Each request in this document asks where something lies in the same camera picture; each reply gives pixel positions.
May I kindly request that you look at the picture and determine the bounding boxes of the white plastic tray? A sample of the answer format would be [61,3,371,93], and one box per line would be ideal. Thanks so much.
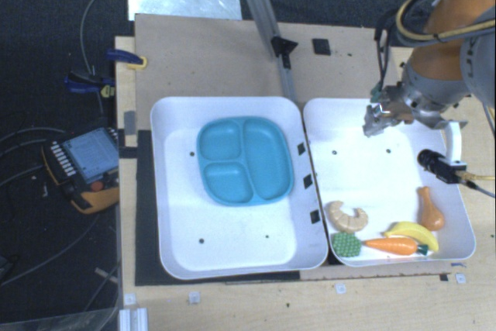
[150,95,330,281]
[302,97,477,269]

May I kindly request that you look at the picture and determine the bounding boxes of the orange toy carrot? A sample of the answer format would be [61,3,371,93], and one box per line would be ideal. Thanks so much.
[361,236,430,257]

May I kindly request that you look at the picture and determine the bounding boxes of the beige toy croissant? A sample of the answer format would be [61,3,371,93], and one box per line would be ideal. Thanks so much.
[328,200,370,235]

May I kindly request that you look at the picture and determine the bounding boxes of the brown cardboard board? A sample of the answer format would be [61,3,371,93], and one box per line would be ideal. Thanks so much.
[134,13,454,282]

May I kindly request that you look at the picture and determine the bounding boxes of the blue divided plate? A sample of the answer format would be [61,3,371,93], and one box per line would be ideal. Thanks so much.
[195,116,295,207]

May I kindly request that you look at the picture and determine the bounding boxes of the yellow banana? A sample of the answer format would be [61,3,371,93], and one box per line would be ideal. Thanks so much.
[383,220,440,253]

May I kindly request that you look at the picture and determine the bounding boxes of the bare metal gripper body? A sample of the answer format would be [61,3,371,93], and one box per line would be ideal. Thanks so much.
[377,83,447,129]

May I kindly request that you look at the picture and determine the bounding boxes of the black cylinder on white bracket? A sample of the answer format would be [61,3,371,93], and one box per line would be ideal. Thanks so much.
[417,119,469,185]

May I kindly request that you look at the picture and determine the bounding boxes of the orange toy chicken drumstick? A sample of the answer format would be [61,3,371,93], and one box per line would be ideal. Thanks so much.
[416,186,446,233]

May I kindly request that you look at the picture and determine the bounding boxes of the green toy grapes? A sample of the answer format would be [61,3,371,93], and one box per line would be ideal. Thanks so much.
[331,231,363,258]

